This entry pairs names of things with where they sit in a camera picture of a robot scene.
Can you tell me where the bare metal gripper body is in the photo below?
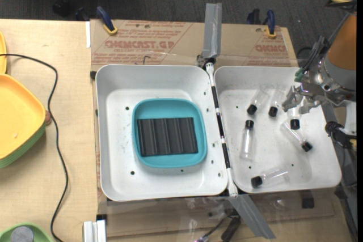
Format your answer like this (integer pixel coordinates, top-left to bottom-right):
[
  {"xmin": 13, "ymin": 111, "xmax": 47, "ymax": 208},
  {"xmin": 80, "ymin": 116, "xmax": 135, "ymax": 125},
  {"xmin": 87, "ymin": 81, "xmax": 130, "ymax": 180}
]
[{"xmin": 299, "ymin": 65, "xmax": 357, "ymax": 107}]

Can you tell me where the clear plastic bottle black cap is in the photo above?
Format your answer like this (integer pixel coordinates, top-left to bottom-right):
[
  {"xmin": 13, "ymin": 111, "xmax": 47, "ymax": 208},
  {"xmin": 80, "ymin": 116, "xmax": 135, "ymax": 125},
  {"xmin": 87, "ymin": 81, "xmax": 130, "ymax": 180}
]
[
  {"xmin": 286, "ymin": 106, "xmax": 302, "ymax": 131},
  {"xmin": 246, "ymin": 87, "xmax": 270, "ymax": 116},
  {"xmin": 268, "ymin": 88, "xmax": 285, "ymax": 118},
  {"xmin": 279, "ymin": 121, "xmax": 314, "ymax": 153},
  {"xmin": 250, "ymin": 167, "xmax": 292, "ymax": 189},
  {"xmin": 239, "ymin": 119, "xmax": 255, "ymax": 161}
]

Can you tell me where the white plastic tray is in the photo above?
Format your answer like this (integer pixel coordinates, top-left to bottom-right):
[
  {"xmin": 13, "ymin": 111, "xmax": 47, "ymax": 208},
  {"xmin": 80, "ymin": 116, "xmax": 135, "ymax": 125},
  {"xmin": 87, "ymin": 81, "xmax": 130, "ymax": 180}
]
[
  {"xmin": 213, "ymin": 65, "xmax": 343, "ymax": 194},
  {"xmin": 95, "ymin": 64, "xmax": 229, "ymax": 202}
]

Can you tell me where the thin black and white rod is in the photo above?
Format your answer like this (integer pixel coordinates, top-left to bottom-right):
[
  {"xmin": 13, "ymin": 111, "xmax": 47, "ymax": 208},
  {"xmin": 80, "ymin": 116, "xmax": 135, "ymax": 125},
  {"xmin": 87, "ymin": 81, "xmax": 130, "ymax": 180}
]
[{"xmin": 205, "ymin": 62, "xmax": 238, "ymax": 198}]

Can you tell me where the brown cardboard board red print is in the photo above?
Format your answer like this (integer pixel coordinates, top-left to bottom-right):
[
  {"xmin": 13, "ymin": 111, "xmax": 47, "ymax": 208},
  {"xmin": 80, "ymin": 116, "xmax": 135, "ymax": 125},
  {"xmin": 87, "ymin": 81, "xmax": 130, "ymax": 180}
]
[{"xmin": 90, "ymin": 19, "xmax": 336, "ymax": 237}]

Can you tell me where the black ribbed insert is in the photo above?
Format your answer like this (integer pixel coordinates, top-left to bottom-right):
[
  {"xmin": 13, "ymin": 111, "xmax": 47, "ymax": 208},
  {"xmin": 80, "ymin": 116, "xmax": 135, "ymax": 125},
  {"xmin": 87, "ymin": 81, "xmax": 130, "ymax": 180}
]
[{"xmin": 136, "ymin": 117, "xmax": 200, "ymax": 158}]

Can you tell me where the blue plate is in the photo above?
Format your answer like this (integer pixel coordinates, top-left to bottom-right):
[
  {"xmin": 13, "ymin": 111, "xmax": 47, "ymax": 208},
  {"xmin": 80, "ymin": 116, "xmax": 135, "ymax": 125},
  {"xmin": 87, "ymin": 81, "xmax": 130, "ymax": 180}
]
[{"xmin": 132, "ymin": 97, "xmax": 208, "ymax": 169}]

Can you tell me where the green plate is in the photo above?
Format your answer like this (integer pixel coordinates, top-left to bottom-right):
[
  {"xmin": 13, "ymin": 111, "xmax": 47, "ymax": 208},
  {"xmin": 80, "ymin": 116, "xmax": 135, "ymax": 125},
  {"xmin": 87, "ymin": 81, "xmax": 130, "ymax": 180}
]
[
  {"xmin": 0, "ymin": 121, "xmax": 47, "ymax": 169},
  {"xmin": 0, "ymin": 222, "xmax": 56, "ymax": 242}
]

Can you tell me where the yellow plate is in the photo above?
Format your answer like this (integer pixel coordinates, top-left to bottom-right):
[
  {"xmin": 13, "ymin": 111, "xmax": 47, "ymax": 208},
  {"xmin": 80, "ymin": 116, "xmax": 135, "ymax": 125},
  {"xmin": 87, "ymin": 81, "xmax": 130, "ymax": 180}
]
[{"xmin": 0, "ymin": 73, "xmax": 47, "ymax": 161}]

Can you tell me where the grey can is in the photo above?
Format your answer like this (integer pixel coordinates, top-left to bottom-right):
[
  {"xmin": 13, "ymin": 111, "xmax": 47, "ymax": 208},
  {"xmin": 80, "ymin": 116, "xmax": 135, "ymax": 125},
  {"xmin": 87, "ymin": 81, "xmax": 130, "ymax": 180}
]
[{"xmin": 10, "ymin": 226, "xmax": 35, "ymax": 242}]

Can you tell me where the black cylinder on white bracket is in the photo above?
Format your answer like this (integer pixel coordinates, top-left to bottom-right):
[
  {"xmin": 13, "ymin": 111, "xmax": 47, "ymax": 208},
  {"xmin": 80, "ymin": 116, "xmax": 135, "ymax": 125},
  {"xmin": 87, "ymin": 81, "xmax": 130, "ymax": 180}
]
[{"xmin": 325, "ymin": 101, "xmax": 357, "ymax": 148}]

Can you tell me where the black block with thin wires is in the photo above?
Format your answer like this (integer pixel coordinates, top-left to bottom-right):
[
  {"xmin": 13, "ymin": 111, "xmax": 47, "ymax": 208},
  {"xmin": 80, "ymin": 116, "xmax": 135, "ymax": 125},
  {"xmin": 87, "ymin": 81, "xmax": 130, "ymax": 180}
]
[{"xmin": 220, "ymin": 215, "xmax": 242, "ymax": 242}]

